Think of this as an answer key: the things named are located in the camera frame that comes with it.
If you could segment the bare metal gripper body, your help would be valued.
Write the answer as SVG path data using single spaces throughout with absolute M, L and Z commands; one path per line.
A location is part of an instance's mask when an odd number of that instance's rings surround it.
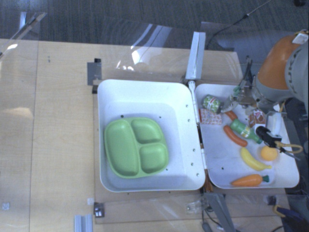
M 238 105 L 256 107 L 256 101 L 252 96 L 251 86 L 236 86 L 232 93 L 232 107 L 235 108 Z

